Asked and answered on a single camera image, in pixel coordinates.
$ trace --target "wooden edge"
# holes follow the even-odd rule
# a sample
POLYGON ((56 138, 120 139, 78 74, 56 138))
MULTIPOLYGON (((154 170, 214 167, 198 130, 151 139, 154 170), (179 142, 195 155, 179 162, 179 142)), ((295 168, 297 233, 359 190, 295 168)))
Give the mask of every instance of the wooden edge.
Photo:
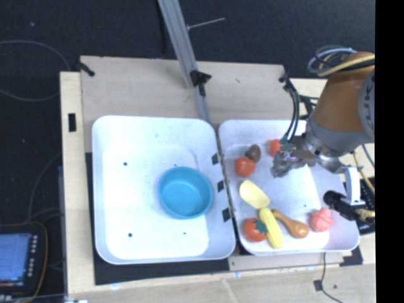
POLYGON ((60 74, 67 293, 89 289, 95 283, 80 80, 80 73, 60 74))
MULTIPOLYGON (((328 264, 339 264, 342 262, 342 252, 329 252, 327 254, 328 264)), ((321 252, 273 256, 233 255, 229 257, 231 271, 252 271, 273 268, 307 268, 308 266, 317 266, 322 263, 323 254, 321 252)))

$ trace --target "toy peach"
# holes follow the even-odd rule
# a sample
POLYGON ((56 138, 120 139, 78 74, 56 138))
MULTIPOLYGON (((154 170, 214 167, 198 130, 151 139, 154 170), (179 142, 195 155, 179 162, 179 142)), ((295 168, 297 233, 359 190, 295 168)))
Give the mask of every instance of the toy peach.
POLYGON ((327 231, 333 223, 330 209, 321 208, 319 211, 311 213, 310 227, 316 232, 327 231))

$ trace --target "red toy tomato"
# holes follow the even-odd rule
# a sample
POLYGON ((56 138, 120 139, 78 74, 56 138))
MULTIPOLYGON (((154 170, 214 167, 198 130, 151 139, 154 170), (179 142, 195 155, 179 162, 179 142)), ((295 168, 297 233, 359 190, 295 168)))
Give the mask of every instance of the red toy tomato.
POLYGON ((266 239, 265 224, 257 218, 248 219, 243 226, 244 235, 250 241, 258 242, 266 239))
POLYGON ((269 146, 269 150, 270 150, 270 155, 272 157, 275 157, 275 154, 277 151, 280 151, 280 148, 282 147, 282 145, 280 144, 280 140, 279 139, 273 139, 268 143, 269 146))
POLYGON ((237 174, 248 177, 254 172, 257 164, 254 160, 247 157, 239 157, 234 162, 234 169, 237 174))

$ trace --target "black clamp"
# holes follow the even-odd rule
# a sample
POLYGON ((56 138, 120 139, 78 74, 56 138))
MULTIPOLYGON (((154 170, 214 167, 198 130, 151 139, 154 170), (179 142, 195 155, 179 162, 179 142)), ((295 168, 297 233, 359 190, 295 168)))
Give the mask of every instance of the black clamp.
POLYGON ((327 191, 323 196, 324 202, 330 206, 332 210, 339 212, 342 217, 350 221, 358 219, 359 216, 356 213, 356 209, 364 209, 366 205, 355 205, 353 207, 346 203, 343 198, 346 197, 334 191, 327 191))
POLYGON ((192 84, 195 87, 198 86, 199 94, 202 95, 203 97, 205 97, 206 96, 205 83, 210 80, 212 75, 205 74, 205 73, 199 72, 197 70, 191 71, 190 75, 191 75, 192 84))

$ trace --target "plastic toy food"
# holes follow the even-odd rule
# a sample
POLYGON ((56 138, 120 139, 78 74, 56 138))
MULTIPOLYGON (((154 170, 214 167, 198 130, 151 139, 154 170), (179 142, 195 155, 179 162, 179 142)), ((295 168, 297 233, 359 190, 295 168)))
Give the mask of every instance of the plastic toy food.
POLYGON ((243 226, 244 235, 250 241, 258 242, 266 238, 265 224, 257 218, 248 219, 243 226))
POLYGON ((275 249, 281 248, 285 242, 285 239, 283 238, 282 231, 280 230, 279 224, 272 211, 268 208, 261 208, 258 211, 258 215, 268 231, 266 238, 270 242, 271 246, 275 249))
POLYGON ((252 145, 244 155, 258 163, 261 159, 261 149, 258 145, 252 145))
POLYGON ((333 223, 330 209, 321 208, 319 211, 311 213, 310 227, 316 232, 327 231, 333 223))
POLYGON ((295 238, 304 238, 305 236, 308 235, 309 233, 309 226, 293 220, 289 217, 286 217, 284 214, 280 213, 278 210, 273 209, 272 213, 276 219, 279 221, 282 221, 283 224, 288 228, 290 234, 294 236, 295 238))
POLYGON ((275 157, 276 152, 281 148, 280 140, 273 139, 269 141, 269 151, 272 157, 275 157))
POLYGON ((264 208, 270 203, 264 191, 247 179, 241 183, 239 193, 241 198, 255 209, 264 208))
POLYGON ((235 172, 243 177, 250 176, 254 172, 256 166, 256 162, 247 157, 239 157, 234 162, 235 172))

